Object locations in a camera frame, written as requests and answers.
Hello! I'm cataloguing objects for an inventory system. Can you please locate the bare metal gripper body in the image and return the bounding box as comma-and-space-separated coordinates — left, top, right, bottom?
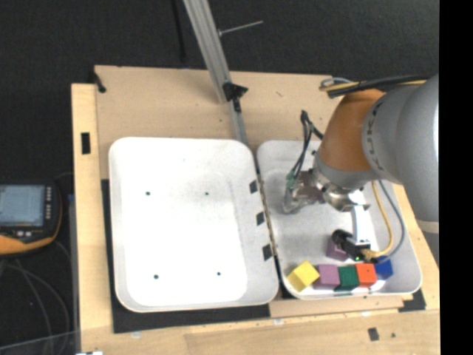
289, 169, 356, 212

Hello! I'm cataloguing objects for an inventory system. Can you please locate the white plastic tray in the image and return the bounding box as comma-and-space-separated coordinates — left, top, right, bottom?
108, 136, 280, 314
256, 140, 423, 301

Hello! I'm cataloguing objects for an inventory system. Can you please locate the purple cube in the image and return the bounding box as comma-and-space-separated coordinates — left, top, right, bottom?
316, 264, 341, 290
325, 237, 350, 263

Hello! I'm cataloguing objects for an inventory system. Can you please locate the yellow cube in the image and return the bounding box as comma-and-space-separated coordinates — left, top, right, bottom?
286, 260, 321, 293

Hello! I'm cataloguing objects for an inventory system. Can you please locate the green cube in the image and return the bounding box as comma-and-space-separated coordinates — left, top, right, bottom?
336, 266, 361, 291

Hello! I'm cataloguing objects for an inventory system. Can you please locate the orange cube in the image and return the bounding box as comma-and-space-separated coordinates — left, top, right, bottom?
355, 263, 378, 288

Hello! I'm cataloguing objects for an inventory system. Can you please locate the blue cube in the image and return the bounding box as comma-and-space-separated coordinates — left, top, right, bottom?
374, 258, 394, 280

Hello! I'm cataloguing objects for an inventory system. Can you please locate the pale wood board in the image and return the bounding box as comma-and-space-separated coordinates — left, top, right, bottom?
94, 64, 426, 320

